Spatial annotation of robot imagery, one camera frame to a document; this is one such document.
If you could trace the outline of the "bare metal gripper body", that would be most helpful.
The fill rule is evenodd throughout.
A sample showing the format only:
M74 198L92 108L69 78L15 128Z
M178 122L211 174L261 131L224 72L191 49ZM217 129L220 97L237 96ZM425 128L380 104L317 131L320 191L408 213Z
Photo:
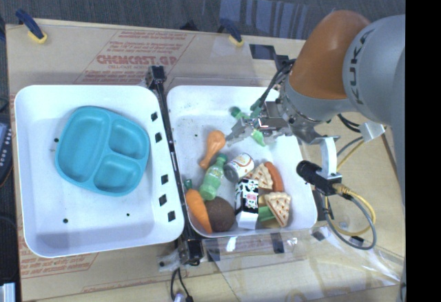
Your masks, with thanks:
M306 117L281 100L265 101L256 121L257 128L267 133L267 137L295 136L305 143L313 143L321 137L315 129L318 124L319 121Z

